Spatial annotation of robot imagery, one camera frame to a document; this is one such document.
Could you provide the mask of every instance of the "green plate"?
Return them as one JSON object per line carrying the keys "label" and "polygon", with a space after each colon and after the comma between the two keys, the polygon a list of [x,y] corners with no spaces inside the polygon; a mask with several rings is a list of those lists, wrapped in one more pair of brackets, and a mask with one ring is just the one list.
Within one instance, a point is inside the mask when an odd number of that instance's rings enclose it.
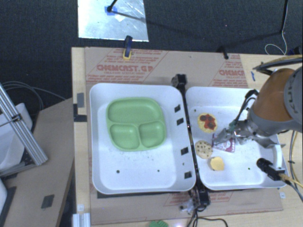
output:
{"label": "green plate", "polygon": [[159,104],[146,97],[112,101],[106,110],[107,130],[114,146],[139,151],[160,146],[166,139],[166,125]]}

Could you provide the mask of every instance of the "white cable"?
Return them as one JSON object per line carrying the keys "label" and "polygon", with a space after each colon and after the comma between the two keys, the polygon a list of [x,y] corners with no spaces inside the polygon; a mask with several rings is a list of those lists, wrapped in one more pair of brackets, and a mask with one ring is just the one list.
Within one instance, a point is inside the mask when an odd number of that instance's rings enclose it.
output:
{"label": "white cable", "polygon": [[268,51],[267,51],[266,48],[267,48],[269,45],[274,46],[274,47],[276,47],[277,49],[279,49],[280,52],[281,52],[283,55],[286,55],[286,53],[287,53],[287,43],[286,43],[286,40],[285,40],[285,38],[284,38],[284,28],[285,28],[285,23],[286,23],[286,18],[287,18],[287,12],[288,12],[288,4],[287,4],[287,6],[286,6],[285,19],[284,19],[284,24],[283,24],[283,27],[282,27],[282,32],[281,32],[281,35],[282,35],[282,38],[283,38],[283,41],[284,41],[284,44],[285,44],[285,52],[284,52],[279,46],[277,46],[277,45],[275,45],[275,44],[267,44],[267,45],[265,45],[265,47],[264,47],[264,50],[265,50],[265,52],[266,52],[267,55],[269,55],[269,53],[268,53]]}

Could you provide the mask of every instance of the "silver metal sheet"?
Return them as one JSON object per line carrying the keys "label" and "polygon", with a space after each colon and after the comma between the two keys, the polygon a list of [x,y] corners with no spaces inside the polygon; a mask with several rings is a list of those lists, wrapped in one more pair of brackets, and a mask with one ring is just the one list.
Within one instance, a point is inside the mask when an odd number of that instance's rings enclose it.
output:
{"label": "silver metal sheet", "polygon": [[80,38],[148,42],[143,0],[118,0],[116,13],[107,13],[113,0],[78,0],[78,26]]}

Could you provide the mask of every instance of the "dark floor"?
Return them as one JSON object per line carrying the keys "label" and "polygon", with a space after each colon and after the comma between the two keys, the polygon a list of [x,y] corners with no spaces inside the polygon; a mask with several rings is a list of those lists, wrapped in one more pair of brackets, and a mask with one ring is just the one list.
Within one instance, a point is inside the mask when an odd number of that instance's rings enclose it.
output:
{"label": "dark floor", "polygon": [[[149,42],[134,48],[265,54],[273,43],[285,49],[279,32],[285,0],[144,0]],[[0,0],[0,83],[21,81],[71,97],[71,48],[122,47],[123,42],[78,38],[77,0]],[[302,45],[303,0],[289,0],[285,39]],[[273,47],[271,54],[281,54]],[[40,92],[44,107],[59,98]],[[36,96],[9,91],[34,116]]]}

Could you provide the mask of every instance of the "cardboard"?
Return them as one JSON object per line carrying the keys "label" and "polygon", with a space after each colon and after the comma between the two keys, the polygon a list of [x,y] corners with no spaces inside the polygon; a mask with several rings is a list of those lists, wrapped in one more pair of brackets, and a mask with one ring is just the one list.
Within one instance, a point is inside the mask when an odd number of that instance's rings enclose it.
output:
{"label": "cardboard", "polygon": [[[176,74],[187,75],[192,86],[247,88],[239,54],[225,60],[219,53],[133,50],[129,61],[122,49],[86,48],[86,94],[88,116],[90,213],[92,225],[188,218],[179,206],[189,199],[187,192],[98,198],[91,182],[91,139],[89,90],[99,82],[170,85]],[[282,210],[277,189],[257,189],[210,193],[211,205],[201,216]]]}

